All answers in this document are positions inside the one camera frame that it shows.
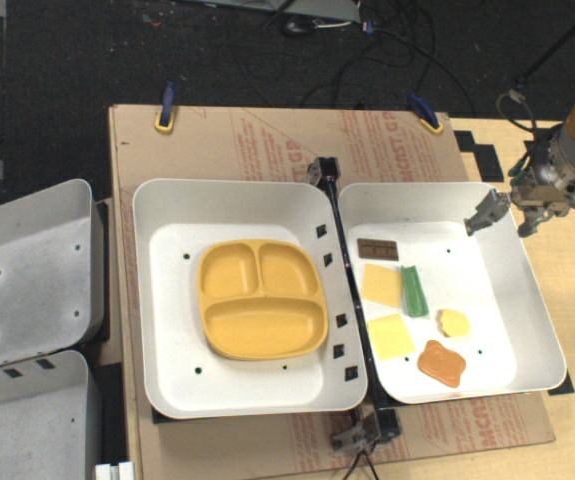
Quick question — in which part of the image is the thin black rod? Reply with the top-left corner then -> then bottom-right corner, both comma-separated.
323,177 -> 393,419

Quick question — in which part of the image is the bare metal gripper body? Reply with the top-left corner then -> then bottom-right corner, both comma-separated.
509,132 -> 575,220

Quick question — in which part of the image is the white plastic tray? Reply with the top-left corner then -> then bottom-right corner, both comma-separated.
337,181 -> 568,406
132,177 -> 370,421

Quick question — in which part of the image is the yellow biscuit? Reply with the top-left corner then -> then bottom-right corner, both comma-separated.
436,308 -> 472,339

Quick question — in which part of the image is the brown cardboard board red print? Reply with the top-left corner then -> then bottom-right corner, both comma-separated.
108,104 -> 557,480

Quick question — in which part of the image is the green stick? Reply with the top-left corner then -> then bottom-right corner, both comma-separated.
399,264 -> 431,319

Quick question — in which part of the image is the yellow cheese slice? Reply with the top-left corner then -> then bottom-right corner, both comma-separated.
360,262 -> 405,310
365,312 -> 417,364

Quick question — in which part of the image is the orange toast slice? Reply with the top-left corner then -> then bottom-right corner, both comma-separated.
416,338 -> 468,390

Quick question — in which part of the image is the yellow divided plate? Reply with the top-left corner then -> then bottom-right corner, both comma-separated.
196,238 -> 330,362

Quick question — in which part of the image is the black block with thin wires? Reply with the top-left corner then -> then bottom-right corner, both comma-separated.
330,406 -> 403,457
308,156 -> 341,190

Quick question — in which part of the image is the brown chocolate bar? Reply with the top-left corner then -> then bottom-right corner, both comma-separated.
356,237 -> 401,263

